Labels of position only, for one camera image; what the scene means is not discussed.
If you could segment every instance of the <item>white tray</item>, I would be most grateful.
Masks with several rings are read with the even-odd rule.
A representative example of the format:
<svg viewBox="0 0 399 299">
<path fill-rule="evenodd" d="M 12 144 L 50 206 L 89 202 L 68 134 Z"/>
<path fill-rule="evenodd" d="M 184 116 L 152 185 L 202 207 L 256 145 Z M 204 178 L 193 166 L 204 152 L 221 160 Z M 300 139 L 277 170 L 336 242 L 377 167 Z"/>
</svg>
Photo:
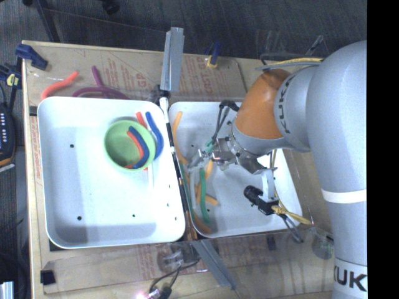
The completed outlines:
<svg viewBox="0 0 399 299">
<path fill-rule="evenodd" d="M 194 156 L 198 148 L 204 149 L 204 144 L 215 131 L 218 110 L 219 102 L 178 102 L 170 107 L 169 119 L 172 125 L 177 113 L 183 112 L 175 144 L 186 159 Z M 226 121 L 232 121 L 235 114 L 230 110 Z M 228 126 L 224 123 L 218 137 L 224 138 L 227 135 Z M 268 156 L 259 161 L 269 166 Z M 288 210 L 301 216 L 302 209 L 281 149 L 277 150 L 275 166 L 278 167 L 274 172 L 275 184 L 282 203 Z M 195 181 L 196 183 L 199 181 L 199 174 L 196 174 Z M 199 226 L 195 227 L 196 230 L 205 237 L 215 238 L 286 229 L 285 223 L 278 216 L 265 216 L 256 206 L 251 207 L 251 203 L 243 194 L 244 188 L 248 185 L 262 189 L 260 175 L 252 175 L 238 165 L 232 165 L 229 169 L 221 171 L 215 163 L 206 182 L 207 194 L 218 200 L 217 206 L 207 204 L 211 232 L 205 232 Z M 191 208 L 199 218 L 202 218 L 199 204 L 192 202 Z"/>
<path fill-rule="evenodd" d="M 148 171 L 110 163 L 103 146 L 115 121 L 151 112 L 165 140 Z M 65 248 L 178 240 L 185 219 L 162 110 L 133 100 L 49 97 L 38 108 L 46 229 Z"/>
</svg>

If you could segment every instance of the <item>brown curved object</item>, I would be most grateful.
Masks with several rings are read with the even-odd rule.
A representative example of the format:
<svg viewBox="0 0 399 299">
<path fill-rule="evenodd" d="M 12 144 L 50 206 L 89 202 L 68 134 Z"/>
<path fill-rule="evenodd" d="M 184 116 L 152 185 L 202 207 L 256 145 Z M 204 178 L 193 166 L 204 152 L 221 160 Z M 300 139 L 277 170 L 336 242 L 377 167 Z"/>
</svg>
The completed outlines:
<svg viewBox="0 0 399 299">
<path fill-rule="evenodd" d="M 255 138 L 282 138 L 274 119 L 274 99 L 281 83 L 290 74 L 275 69 L 265 71 L 257 78 L 236 116 L 236 126 L 240 132 Z"/>
</svg>

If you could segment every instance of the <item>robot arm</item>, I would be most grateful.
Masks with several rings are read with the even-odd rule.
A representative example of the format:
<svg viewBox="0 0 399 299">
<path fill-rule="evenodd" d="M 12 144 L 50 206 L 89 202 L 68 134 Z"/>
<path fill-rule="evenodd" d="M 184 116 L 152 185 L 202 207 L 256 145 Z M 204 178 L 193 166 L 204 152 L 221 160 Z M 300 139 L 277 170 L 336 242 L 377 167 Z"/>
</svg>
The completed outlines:
<svg viewBox="0 0 399 299">
<path fill-rule="evenodd" d="M 252 174 L 276 148 L 312 152 L 334 234 L 333 299 L 367 298 L 366 66 L 362 41 L 319 66 L 264 72 L 213 149 L 220 166 Z"/>
</svg>

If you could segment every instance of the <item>green bowl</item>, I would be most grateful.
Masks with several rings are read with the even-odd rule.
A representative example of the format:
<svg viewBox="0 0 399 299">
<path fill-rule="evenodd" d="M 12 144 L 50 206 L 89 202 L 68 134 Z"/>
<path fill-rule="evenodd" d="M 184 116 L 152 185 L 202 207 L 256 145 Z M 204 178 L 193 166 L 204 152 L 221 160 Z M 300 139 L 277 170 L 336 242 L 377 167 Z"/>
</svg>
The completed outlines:
<svg viewBox="0 0 399 299">
<path fill-rule="evenodd" d="M 142 136 L 150 152 L 147 162 L 141 168 L 137 169 L 124 167 L 129 164 L 135 164 L 140 159 L 140 154 L 136 144 L 127 135 L 129 126 L 134 127 L 134 129 L 136 129 Z M 141 124 L 130 120 L 117 121 L 109 127 L 105 134 L 104 147 L 110 160 L 119 168 L 127 171 L 139 171 L 145 169 L 152 163 L 155 157 L 155 140 L 154 137 L 152 137 L 152 134 Z"/>
</svg>

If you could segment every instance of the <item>gray floor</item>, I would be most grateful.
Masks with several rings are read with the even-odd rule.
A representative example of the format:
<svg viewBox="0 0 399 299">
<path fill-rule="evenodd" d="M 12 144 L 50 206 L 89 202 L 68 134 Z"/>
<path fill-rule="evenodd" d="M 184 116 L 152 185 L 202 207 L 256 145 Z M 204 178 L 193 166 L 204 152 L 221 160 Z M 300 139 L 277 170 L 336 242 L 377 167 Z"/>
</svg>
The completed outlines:
<svg viewBox="0 0 399 299">
<path fill-rule="evenodd" d="M 171 26 L 185 30 L 185 52 L 202 54 L 218 40 L 221 54 L 258 59 L 263 52 L 304 54 L 317 37 L 316 55 L 367 38 L 367 0 L 117 0 L 108 16 L 91 0 L 48 0 L 62 42 L 163 50 Z M 0 3 L 0 64 L 15 64 L 21 40 L 49 40 L 34 7 Z M 7 99 L 10 90 L 6 89 Z M 18 145 L 24 145 L 22 96 L 14 106 Z M 16 169 L 0 173 L 0 252 L 17 257 Z M 13 278 L 16 269 L 2 266 Z"/>
</svg>

